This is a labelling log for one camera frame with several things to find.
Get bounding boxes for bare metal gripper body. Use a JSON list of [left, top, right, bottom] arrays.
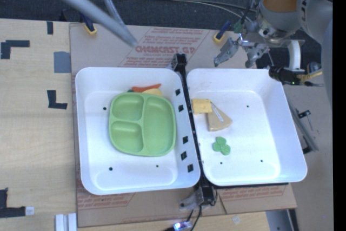
[[238, 20, 297, 54]]

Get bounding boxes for thin black rod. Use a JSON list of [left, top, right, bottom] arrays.
[[178, 62, 208, 190]]

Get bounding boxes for white plastic tray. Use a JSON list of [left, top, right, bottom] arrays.
[[75, 67, 201, 195], [186, 68, 308, 187]]

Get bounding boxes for yellow round toy food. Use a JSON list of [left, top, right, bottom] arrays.
[[142, 88, 164, 97]]

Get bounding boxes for orange carrot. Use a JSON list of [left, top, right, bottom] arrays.
[[127, 83, 162, 93]]

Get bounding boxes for green toy leaf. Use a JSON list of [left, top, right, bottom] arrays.
[[212, 136, 231, 156]]

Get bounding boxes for green divided plate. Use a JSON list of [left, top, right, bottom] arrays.
[[109, 91, 177, 157]]

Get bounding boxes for brown cardboard board red print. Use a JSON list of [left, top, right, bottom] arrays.
[[69, 23, 298, 228]]

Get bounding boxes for black cylinder on white bracket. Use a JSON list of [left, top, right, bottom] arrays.
[[268, 40, 307, 86]]

